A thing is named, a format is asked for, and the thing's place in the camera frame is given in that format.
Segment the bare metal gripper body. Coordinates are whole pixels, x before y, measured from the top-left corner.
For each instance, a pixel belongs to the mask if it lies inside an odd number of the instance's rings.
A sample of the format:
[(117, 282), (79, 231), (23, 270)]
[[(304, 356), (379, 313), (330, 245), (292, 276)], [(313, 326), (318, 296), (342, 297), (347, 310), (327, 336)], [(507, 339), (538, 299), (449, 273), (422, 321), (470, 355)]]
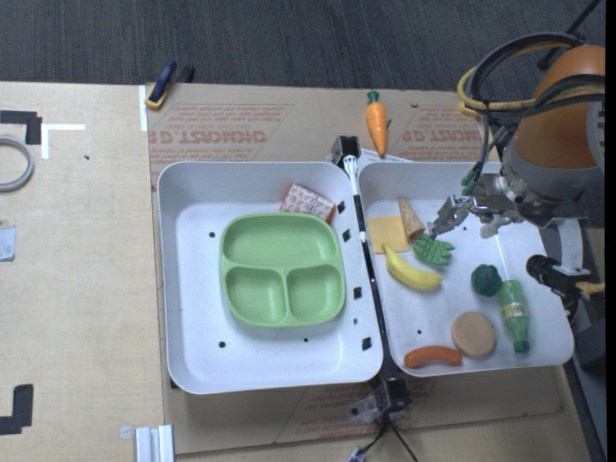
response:
[(503, 176), (482, 173), (471, 195), (470, 211), (484, 224), (522, 222), (524, 218), (509, 195), (510, 190)]

